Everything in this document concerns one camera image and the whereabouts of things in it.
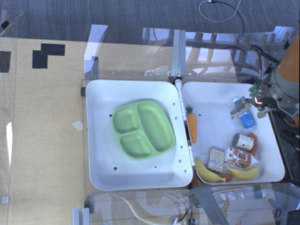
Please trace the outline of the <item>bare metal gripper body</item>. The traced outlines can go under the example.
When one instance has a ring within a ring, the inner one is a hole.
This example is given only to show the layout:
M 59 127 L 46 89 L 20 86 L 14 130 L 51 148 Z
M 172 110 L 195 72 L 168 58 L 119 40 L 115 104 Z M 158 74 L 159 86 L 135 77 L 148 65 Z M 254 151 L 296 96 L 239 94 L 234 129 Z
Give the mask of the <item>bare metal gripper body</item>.
M 279 111 L 277 102 L 272 97 L 254 96 L 250 100 L 252 105 L 258 110 L 258 112 L 269 113 Z

